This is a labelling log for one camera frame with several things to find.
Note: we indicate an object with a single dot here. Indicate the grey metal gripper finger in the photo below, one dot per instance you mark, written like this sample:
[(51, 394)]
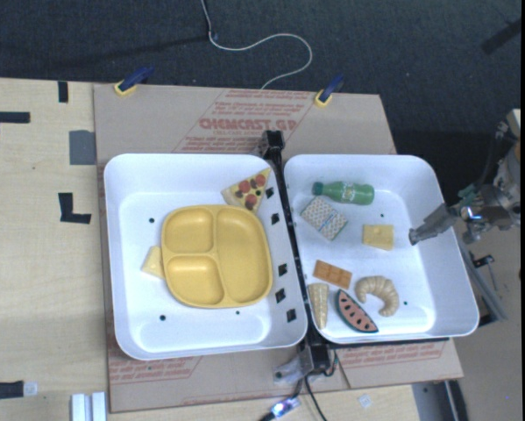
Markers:
[(433, 224)]

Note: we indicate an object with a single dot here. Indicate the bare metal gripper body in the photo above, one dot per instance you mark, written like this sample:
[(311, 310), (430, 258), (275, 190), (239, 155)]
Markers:
[(492, 213)]

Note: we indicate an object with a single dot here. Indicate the white plastic tray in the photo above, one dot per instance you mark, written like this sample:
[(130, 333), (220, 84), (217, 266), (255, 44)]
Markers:
[(135, 331), (424, 274)]

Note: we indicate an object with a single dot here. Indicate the yellow cheese block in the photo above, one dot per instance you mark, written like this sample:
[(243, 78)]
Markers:
[(378, 237)]

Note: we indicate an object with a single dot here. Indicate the beige croissant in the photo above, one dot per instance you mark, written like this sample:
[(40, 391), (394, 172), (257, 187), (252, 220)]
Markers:
[(387, 294)]

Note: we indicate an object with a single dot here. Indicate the green bottle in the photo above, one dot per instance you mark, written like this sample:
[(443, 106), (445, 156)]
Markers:
[(354, 192)]

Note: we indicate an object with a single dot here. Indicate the patterned white packet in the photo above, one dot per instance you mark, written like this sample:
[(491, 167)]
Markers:
[(324, 218)]

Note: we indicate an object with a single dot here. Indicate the orange biscuit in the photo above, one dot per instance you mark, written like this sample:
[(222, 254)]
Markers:
[(332, 273)]

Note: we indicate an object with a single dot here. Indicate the watermelon slice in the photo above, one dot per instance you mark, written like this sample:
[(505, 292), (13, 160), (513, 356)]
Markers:
[(354, 316)]

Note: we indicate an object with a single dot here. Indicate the cream ice cream cone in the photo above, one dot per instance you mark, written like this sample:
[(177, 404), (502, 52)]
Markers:
[(319, 303)]

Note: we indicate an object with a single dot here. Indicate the thin black rod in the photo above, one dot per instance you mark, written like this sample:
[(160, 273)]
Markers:
[(292, 235)]

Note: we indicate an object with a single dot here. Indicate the toy pizza slice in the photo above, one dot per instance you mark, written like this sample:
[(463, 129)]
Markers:
[(244, 191)]

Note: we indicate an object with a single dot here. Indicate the yellow divided plate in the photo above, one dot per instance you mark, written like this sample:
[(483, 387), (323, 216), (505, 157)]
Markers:
[(240, 252)]

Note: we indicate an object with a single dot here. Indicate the pale yellow cheese wedge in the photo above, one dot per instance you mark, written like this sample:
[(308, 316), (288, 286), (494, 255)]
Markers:
[(152, 263)]

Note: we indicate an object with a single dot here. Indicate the brown cardboard board red print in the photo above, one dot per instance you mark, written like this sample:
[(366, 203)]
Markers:
[(157, 121)]

